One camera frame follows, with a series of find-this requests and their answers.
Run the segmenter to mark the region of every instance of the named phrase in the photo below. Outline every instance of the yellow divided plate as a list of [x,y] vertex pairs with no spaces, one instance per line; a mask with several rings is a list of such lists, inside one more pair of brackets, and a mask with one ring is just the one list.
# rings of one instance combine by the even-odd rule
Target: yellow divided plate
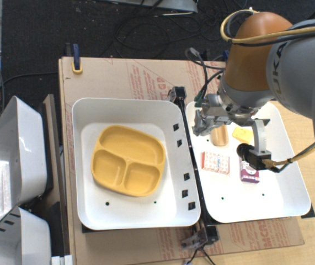
[[165,149],[155,137],[122,125],[99,135],[91,159],[93,178],[100,185],[134,197],[152,194],[165,164]]

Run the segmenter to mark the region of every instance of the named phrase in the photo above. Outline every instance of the white tray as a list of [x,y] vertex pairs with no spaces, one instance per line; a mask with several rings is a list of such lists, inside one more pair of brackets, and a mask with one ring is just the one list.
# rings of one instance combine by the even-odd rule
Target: white tray
[[[78,215],[84,226],[113,230],[190,226],[198,221],[200,204],[194,169],[183,118],[175,104],[162,100],[82,98],[75,102],[72,117]],[[130,197],[94,181],[90,170],[92,152],[101,131],[113,124],[148,133],[164,145],[165,169],[159,187],[151,195]],[[186,197],[182,196],[184,190],[188,191]]]
[[[189,133],[197,161],[202,191],[209,214],[218,222],[240,222],[250,220],[284,218],[307,214],[311,201],[297,162],[288,165],[281,173],[260,171],[257,184],[242,182],[239,171],[237,146],[241,143],[232,136],[237,126],[227,126],[228,144],[217,147],[210,136],[195,136],[194,102],[186,107]],[[282,161],[294,156],[281,115],[277,108],[268,103],[257,113],[259,119],[270,119],[266,126],[266,147],[272,159]],[[229,155],[229,174],[221,174],[201,169],[201,154],[204,151]]]

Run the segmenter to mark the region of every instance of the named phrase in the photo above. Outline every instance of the yellow sponge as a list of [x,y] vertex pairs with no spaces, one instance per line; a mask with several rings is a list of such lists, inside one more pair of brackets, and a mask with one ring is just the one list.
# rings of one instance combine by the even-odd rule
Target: yellow sponge
[[232,136],[244,144],[249,144],[253,138],[253,131],[236,126]]

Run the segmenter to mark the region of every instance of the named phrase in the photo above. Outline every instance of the cardboard sheet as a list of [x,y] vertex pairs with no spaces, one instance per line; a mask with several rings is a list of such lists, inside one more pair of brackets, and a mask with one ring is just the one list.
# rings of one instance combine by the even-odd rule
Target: cardboard sheet
[[[128,265],[190,258],[194,250],[183,249],[180,243],[191,236],[189,227],[83,233],[77,213],[71,109],[75,101],[85,97],[166,100],[173,86],[186,88],[186,103],[189,103],[204,84],[202,67],[190,61],[94,58],[81,58],[81,61],[81,75],[72,72],[72,58],[59,61],[67,136],[68,222],[74,261],[78,265]],[[224,66],[222,62],[207,64]],[[215,72],[208,69],[209,76]],[[211,82],[208,92],[216,92],[217,86],[218,80]],[[205,247],[210,255],[304,244],[296,217],[221,224],[217,229],[220,240]]]

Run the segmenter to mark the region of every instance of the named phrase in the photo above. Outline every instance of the pink box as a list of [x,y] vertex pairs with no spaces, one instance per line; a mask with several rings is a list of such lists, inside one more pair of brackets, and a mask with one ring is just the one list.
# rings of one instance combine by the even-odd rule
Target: pink box
[[229,173],[229,156],[204,151],[202,153],[201,168],[221,174]]

